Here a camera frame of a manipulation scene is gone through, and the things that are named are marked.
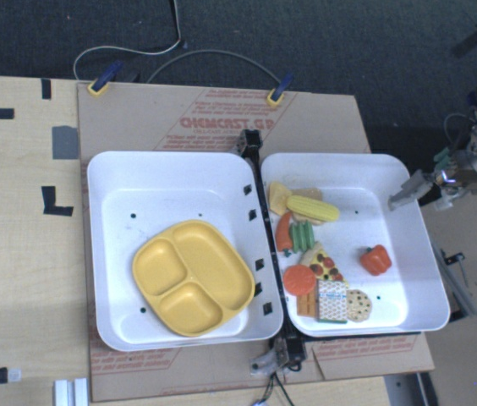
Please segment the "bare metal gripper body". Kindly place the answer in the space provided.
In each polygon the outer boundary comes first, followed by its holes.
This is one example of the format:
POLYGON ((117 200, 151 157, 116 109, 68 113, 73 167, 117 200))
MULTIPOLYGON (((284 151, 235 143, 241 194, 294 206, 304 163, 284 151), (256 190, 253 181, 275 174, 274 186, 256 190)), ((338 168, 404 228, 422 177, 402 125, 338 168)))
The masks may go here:
POLYGON ((450 117, 446 119, 449 145, 435 156, 434 181, 450 196, 477 194, 477 114, 462 118, 455 130, 447 127, 450 117))

